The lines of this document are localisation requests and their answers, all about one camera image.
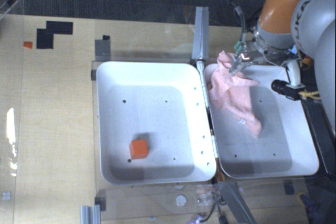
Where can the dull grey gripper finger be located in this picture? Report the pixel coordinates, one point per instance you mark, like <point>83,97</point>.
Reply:
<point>241,66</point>
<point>233,65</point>

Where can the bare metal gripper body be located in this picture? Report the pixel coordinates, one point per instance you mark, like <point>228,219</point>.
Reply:
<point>258,53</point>

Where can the pink cloth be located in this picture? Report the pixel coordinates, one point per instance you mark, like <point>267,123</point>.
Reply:
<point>231,94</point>

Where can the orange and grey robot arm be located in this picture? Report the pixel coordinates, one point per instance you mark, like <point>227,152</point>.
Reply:
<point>309,34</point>

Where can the white plastic tray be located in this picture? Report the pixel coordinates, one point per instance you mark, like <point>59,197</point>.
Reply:
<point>155,123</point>
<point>273,139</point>

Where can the orange cube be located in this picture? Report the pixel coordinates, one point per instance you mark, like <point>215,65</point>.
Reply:
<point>139,149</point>

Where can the black cylinder on white bracket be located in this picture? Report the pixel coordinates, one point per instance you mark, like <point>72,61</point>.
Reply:
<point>286,87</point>

